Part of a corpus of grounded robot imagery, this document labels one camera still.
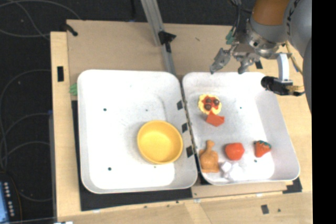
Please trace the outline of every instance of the brown toy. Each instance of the brown toy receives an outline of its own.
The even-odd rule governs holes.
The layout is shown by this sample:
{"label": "brown toy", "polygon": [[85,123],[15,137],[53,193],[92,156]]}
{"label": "brown toy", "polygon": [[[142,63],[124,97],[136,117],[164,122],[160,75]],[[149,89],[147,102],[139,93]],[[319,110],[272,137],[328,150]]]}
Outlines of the brown toy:
{"label": "brown toy", "polygon": [[202,172],[204,173],[218,173],[218,153],[212,150],[215,143],[211,140],[206,141],[206,149],[200,150],[199,161],[201,163]]}

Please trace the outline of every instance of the yellow bowl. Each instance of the yellow bowl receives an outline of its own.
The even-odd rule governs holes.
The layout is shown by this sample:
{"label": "yellow bowl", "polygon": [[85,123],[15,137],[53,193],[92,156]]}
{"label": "yellow bowl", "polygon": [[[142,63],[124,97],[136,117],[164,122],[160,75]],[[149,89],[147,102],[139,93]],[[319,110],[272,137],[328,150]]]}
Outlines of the yellow bowl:
{"label": "yellow bowl", "polygon": [[138,132],[138,148],[150,163],[167,164],[176,161],[183,149],[179,131],[166,121],[150,121]]}

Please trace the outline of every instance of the toy food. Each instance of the toy food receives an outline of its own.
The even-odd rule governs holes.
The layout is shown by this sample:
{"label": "toy food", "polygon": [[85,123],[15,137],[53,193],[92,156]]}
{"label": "toy food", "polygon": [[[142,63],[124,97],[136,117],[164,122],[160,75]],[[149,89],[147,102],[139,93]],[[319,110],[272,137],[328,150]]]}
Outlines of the toy food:
{"label": "toy food", "polygon": [[207,115],[209,115],[210,112],[218,114],[222,108],[222,103],[215,95],[202,94],[198,100],[198,108]]}
{"label": "toy food", "polygon": [[217,173],[219,172],[218,153],[212,150],[215,143],[211,140],[206,141],[206,149],[200,150],[199,162],[201,163],[202,172]]}
{"label": "toy food", "polygon": [[254,147],[255,147],[255,155],[257,158],[264,156],[267,152],[270,152],[272,148],[272,146],[269,143],[263,140],[254,142]]}
{"label": "toy food", "polygon": [[242,143],[231,143],[225,146],[225,153],[232,161],[238,161],[242,158],[245,149]]}
{"label": "toy food", "polygon": [[206,118],[206,122],[217,127],[224,123],[224,116],[218,116],[210,111],[208,117]]}

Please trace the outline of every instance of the wooden table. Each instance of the wooden table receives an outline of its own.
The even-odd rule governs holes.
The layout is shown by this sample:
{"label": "wooden table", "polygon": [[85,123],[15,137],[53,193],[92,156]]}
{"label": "wooden table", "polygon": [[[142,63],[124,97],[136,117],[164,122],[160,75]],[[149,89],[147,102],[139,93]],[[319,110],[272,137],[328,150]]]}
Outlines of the wooden table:
{"label": "wooden table", "polygon": [[[74,223],[310,223],[312,222],[311,113],[306,97],[277,96],[300,163],[302,192],[283,194],[293,182],[192,187],[193,198],[81,211],[70,85],[87,69],[164,71],[161,49],[154,46],[147,23],[69,20],[79,33],[51,33],[52,100],[54,112],[55,180],[58,221]],[[172,54],[177,77],[209,70],[229,26],[165,24],[177,35]],[[302,59],[293,49],[299,64]],[[261,60],[263,69],[249,71],[278,76],[274,60]],[[232,59],[221,72],[237,71]],[[302,76],[290,66],[290,77]]]}

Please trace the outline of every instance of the black bracket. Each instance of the black bracket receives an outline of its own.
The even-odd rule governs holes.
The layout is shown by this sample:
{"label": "black bracket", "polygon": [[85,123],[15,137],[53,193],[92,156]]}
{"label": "black bracket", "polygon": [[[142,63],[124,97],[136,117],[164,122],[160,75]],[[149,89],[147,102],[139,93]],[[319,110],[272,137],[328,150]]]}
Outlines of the black bracket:
{"label": "black bracket", "polygon": [[172,42],[175,37],[176,37],[176,35],[167,33],[165,31],[160,31],[159,32],[160,43],[161,43],[161,45],[165,44],[167,52],[172,52],[172,49],[170,47],[170,42]]}

